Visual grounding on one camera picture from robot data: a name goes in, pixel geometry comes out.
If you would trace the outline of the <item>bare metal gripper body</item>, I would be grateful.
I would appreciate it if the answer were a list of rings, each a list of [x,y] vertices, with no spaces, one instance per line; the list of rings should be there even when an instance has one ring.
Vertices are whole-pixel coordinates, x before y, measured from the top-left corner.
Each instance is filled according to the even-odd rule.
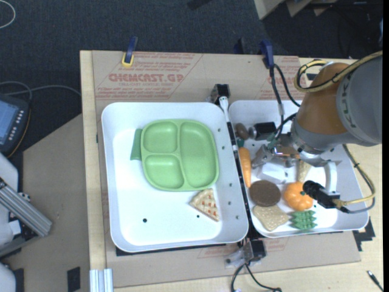
[[[288,166],[297,161],[306,162],[314,167],[323,165],[319,152],[305,151],[304,147],[295,144],[291,137],[279,137],[269,142],[269,150],[273,157],[281,159]]]

